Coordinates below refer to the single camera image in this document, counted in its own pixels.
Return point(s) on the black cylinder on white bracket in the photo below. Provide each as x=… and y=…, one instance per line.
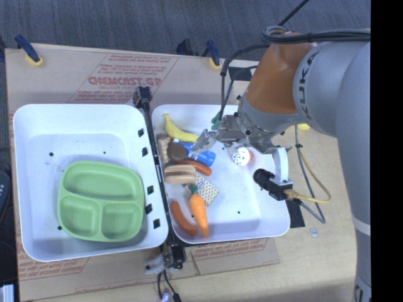
x=267, y=181

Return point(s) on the colourful patterned packet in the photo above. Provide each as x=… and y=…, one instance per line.
x=209, y=191

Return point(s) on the white plastic tray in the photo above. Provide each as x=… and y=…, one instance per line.
x=239, y=193
x=78, y=124

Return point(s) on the green divided plate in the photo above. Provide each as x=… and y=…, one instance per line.
x=100, y=200

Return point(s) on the blue bottle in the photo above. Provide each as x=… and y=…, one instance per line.
x=206, y=157

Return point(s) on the thin black rod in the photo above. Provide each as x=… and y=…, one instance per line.
x=159, y=175

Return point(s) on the yellow banana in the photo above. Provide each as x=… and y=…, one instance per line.
x=176, y=132

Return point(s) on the tan bread bun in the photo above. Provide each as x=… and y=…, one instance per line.
x=179, y=174

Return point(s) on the brown round biscuit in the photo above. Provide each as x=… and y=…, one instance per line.
x=176, y=151

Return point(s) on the orange carrot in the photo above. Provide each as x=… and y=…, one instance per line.
x=200, y=211

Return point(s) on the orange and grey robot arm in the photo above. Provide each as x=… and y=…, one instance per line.
x=327, y=83

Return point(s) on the brown cardboard board red print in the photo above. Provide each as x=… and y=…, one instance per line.
x=63, y=80

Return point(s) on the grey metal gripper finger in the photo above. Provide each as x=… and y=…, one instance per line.
x=204, y=139

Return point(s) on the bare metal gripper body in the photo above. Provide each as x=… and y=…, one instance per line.
x=234, y=131

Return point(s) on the red sausage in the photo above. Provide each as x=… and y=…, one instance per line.
x=200, y=167
x=182, y=220

